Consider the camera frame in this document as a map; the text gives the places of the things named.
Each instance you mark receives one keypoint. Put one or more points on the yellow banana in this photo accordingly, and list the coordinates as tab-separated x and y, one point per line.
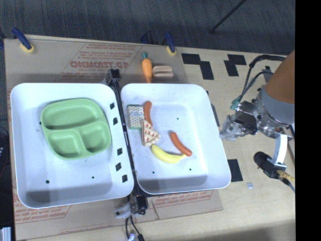
165	156

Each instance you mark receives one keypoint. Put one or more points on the orange carrot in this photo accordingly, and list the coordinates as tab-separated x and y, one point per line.
147	68

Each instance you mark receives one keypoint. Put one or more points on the black cylinder on white bracket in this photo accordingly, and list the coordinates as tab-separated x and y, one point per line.
265	163

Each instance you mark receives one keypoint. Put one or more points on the tan hot dog bun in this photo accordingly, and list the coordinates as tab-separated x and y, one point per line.
163	71

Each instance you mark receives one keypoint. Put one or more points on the green divided plate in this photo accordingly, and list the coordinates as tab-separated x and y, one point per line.
75	127

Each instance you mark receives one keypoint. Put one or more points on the thin black and white rod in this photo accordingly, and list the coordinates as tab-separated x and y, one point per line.
126	139

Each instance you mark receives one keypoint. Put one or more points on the orange sausage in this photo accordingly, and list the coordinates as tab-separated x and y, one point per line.
148	110
180	144

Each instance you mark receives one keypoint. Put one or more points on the green and orange patterned packet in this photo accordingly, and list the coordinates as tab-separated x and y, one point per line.
135	117

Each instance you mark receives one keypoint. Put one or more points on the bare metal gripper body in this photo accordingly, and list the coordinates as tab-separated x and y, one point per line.
247	118

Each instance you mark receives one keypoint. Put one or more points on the brown cardboard board red print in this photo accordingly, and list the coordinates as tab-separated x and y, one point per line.
75	59

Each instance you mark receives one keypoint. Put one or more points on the white plastic tray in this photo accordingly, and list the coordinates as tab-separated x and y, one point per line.
70	179
190	109

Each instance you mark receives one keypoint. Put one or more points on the pizza slice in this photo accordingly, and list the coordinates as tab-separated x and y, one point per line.
149	134

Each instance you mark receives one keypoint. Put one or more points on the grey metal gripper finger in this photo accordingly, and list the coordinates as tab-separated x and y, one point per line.
226	125
238	134

